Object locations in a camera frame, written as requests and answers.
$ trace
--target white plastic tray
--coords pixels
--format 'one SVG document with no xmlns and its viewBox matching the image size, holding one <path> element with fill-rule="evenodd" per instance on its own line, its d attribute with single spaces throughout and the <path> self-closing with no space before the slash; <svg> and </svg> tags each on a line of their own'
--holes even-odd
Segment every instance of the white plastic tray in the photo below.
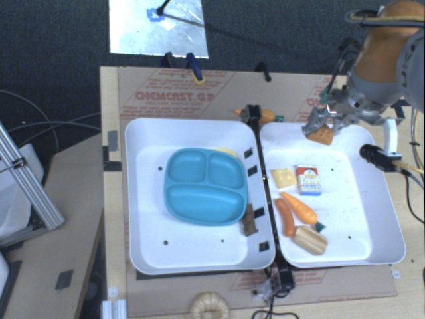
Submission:
<svg viewBox="0 0 425 319">
<path fill-rule="evenodd" d="M 363 144 L 373 144 L 364 128 L 349 126 L 330 146 L 307 140 L 302 124 L 269 123 L 261 131 L 272 199 L 287 191 L 313 208 L 329 241 L 323 255 L 310 254 L 282 235 L 282 219 L 275 209 L 283 255 L 300 268 L 397 263 L 406 246 L 384 173 L 359 155 Z M 273 169 L 296 165 L 318 168 L 322 193 L 301 196 L 295 186 L 278 189 Z M 302 223 L 294 216 L 296 225 Z"/>
<path fill-rule="evenodd" d="M 163 195 L 165 168 L 181 148 L 230 148 L 248 177 L 248 203 L 264 208 L 258 232 L 246 237 L 241 221 L 209 227 L 178 220 Z M 252 155 L 245 158 L 244 152 Z M 145 274 L 174 274 L 267 267 L 275 256 L 270 217 L 252 130 L 235 121 L 140 118 L 126 128 L 130 257 Z"/>
</svg>

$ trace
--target blue tape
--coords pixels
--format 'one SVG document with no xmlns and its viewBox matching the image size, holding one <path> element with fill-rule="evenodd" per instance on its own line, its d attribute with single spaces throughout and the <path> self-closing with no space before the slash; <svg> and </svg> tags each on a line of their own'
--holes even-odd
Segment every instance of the blue tape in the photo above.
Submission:
<svg viewBox="0 0 425 319">
<path fill-rule="evenodd" d="M 146 10 L 146 15 L 149 18 L 150 21 L 152 21 L 153 23 L 157 23 L 159 21 L 165 20 L 165 17 L 159 16 L 157 14 L 157 9 L 156 8 L 149 8 Z"/>
</svg>

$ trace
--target black cable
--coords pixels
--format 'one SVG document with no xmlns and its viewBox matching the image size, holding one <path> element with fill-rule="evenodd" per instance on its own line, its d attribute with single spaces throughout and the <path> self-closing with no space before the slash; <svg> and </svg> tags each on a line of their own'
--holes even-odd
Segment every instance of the black cable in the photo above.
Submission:
<svg viewBox="0 0 425 319">
<path fill-rule="evenodd" d="M 257 314 L 265 313 L 266 316 L 263 319 L 272 319 L 272 316 L 293 316 L 295 319 L 299 319 L 299 316 L 293 312 L 283 312 L 283 313 L 276 313 L 273 312 L 273 306 L 274 306 L 274 298 L 284 298 L 284 296 L 273 296 L 270 301 L 270 307 L 268 310 L 257 310 L 252 314 L 251 319 L 255 319 Z"/>
<path fill-rule="evenodd" d="M 408 171 L 408 173 L 409 173 L 408 177 L 411 178 L 411 179 L 413 179 L 422 188 L 422 190 L 425 190 L 424 184 L 421 183 L 418 178 L 416 178 L 415 176 L 413 176 L 410 171 Z"/>
<path fill-rule="evenodd" d="M 101 131 L 100 128 L 98 128 L 97 126 L 91 126 L 91 125 L 87 125 L 87 124 L 81 124 L 81 123 L 76 123 L 76 122 L 65 122 L 65 121 L 60 121 L 60 120 L 51 120 L 49 122 L 36 122 L 36 123 L 30 123 L 30 124 L 24 124 L 21 126 L 17 126 L 16 128 L 12 128 L 10 130 L 8 130 L 8 132 L 14 132 L 17 130 L 21 130 L 21 129 L 25 129 L 25 128 L 29 128 L 31 126 L 40 126 L 40 125 L 54 125 L 54 124 L 59 124 L 61 126 L 63 125 L 69 125 L 69 126 L 80 126 L 81 128 L 88 128 L 91 130 L 95 130 L 95 131 Z"/>
<path fill-rule="evenodd" d="M 283 298 L 286 298 L 286 296 L 289 294 L 289 292 L 288 291 L 286 291 L 285 293 L 283 293 L 283 294 L 280 294 L 279 292 L 278 293 L 276 293 L 275 295 L 274 295 L 274 297 L 275 298 L 277 298 L 277 299 L 283 299 Z"/>
<path fill-rule="evenodd" d="M 350 50 L 350 49 L 347 50 L 347 48 L 350 45 L 353 45 L 356 48 L 356 50 Z M 360 44 L 354 38 L 350 38 L 350 37 L 349 38 L 344 38 L 343 39 L 343 42 L 338 47 L 338 49 L 339 49 L 339 58 L 338 58 L 337 64 L 335 65 L 335 68 L 333 69 L 331 81 L 325 87 L 325 89 L 323 90 L 322 94 L 327 94 L 327 95 L 330 95 L 331 94 L 333 84 L 335 83 L 335 79 L 337 78 L 337 76 L 339 74 L 341 74 L 343 72 L 343 68 L 344 68 L 344 66 L 346 64 L 345 58 L 347 57 L 348 54 L 355 54 L 355 55 L 357 55 L 358 50 L 360 49 Z"/>
<path fill-rule="evenodd" d="M 350 11 L 345 14 L 344 19 L 346 22 L 354 25 L 360 25 L 361 27 L 420 27 L 424 28 L 425 23 L 421 20 L 416 20 L 416 17 L 405 17 L 406 20 L 379 20 L 376 17 L 358 16 L 359 11 Z"/>
<path fill-rule="evenodd" d="M 9 91 L 6 91 L 6 90 L 0 89 L 0 93 L 6 94 L 10 97 L 17 98 L 19 100 L 22 100 L 23 102 L 26 102 L 27 104 L 31 105 L 35 110 L 37 110 L 47 122 L 50 121 L 50 119 L 46 116 L 46 114 L 36 104 L 31 102 L 29 99 L 26 99 L 22 96 L 19 96 L 18 94 L 15 94 L 13 92 L 9 92 Z M 52 130 L 52 131 L 53 131 L 54 141 L 56 142 L 56 150 L 57 150 L 57 152 L 59 152 L 60 146 L 59 146 L 58 135 L 57 135 L 56 131 L 54 131 L 54 130 Z"/>
<path fill-rule="evenodd" d="M 417 219 L 421 224 L 425 225 L 425 221 L 422 220 L 417 214 L 413 212 L 412 206 L 410 204 L 410 188 L 409 188 L 409 177 L 412 176 L 412 174 L 407 170 L 402 170 L 401 174 L 406 179 L 406 200 L 407 200 L 407 206 L 409 207 L 410 212 L 412 213 L 413 217 Z"/>
<path fill-rule="evenodd" d="M 99 116 L 99 115 L 100 115 L 99 112 L 97 112 L 95 114 L 88 114 L 88 115 L 85 115 L 85 116 L 82 116 L 82 117 L 78 117 L 78 118 L 74 118 L 72 120 L 69 120 L 69 122 L 77 122 L 79 120 L 83 120 L 83 119 L 87 119 L 87 118 L 91 118 L 91 117 L 96 117 L 96 116 Z M 58 125 L 52 126 L 51 128 L 44 129 L 44 130 L 42 130 L 40 132 L 37 132 L 35 135 L 31 136 L 30 138 L 27 138 L 24 142 L 20 143 L 18 145 L 18 147 L 24 146 L 26 143 L 30 142 L 31 140 L 33 140 L 33 139 L 35 139 L 35 138 L 37 138 L 37 137 L 45 134 L 46 132 L 49 132 L 49 131 L 51 131 L 53 129 L 56 129 L 56 128 L 59 128 L 61 126 L 64 126 L 64 125 L 63 124 L 58 124 Z"/>
</svg>

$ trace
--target cardboard sheet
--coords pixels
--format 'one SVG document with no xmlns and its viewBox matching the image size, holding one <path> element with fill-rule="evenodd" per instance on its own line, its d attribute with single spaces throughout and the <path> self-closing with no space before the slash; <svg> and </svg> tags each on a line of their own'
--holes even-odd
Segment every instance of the cardboard sheet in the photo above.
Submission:
<svg viewBox="0 0 425 319">
<path fill-rule="evenodd" d="M 205 85 L 197 86 L 188 70 L 119 68 L 120 135 L 123 162 L 124 218 L 127 251 L 127 311 L 130 318 L 186 313 L 202 292 L 218 292 L 231 308 L 263 306 L 252 289 L 265 281 L 263 271 L 201 276 L 148 278 L 136 272 L 128 257 L 128 200 L 124 130 L 137 117 L 236 120 L 234 109 L 259 104 L 289 122 L 304 122 L 318 103 L 328 76 L 261 73 L 203 72 Z M 296 288 L 276 304 L 303 304 L 395 296 L 388 265 L 297 270 Z"/>
</svg>

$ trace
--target yellow toy object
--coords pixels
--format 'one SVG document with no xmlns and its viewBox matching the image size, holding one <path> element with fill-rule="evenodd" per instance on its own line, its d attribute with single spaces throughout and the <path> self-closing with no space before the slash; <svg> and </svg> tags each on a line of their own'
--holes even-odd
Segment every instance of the yellow toy object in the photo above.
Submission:
<svg viewBox="0 0 425 319">
<path fill-rule="evenodd" d="M 285 193 L 285 191 L 282 192 L 282 196 L 301 221 L 308 225 L 315 225 L 317 223 L 317 214 L 312 208 L 299 199 L 296 199 L 294 196 Z"/>
<path fill-rule="evenodd" d="M 242 113 L 242 109 L 236 109 L 234 112 L 240 115 Z M 269 109 L 261 109 L 260 123 L 265 124 L 265 123 L 274 122 L 275 119 L 276 119 L 276 115 L 274 114 L 273 111 Z"/>
<path fill-rule="evenodd" d="M 333 140 L 333 132 L 332 129 L 325 124 L 320 129 L 308 134 L 307 139 L 330 146 Z"/>
<path fill-rule="evenodd" d="M 217 150 L 218 152 L 225 152 L 226 154 L 232 155 L 234 158 L 238 158 L 238 154 L 236 151 L 229 149 L 229 148 L 214 148 L 214 150 Z"/>
<path fill-rule="evenodd" d="M 290 206 L 283 199 L 275 200 L 274 204 L 284 220 L 284 235 L 286 237 L 293 237 L 295 235 L 295 225 Z"/>
<path fill-rule="evenodd" d="M 292 169 L 275 169 L 272 176 L 278 189 L 297 184 L 297 179 Z"/>
</svg>

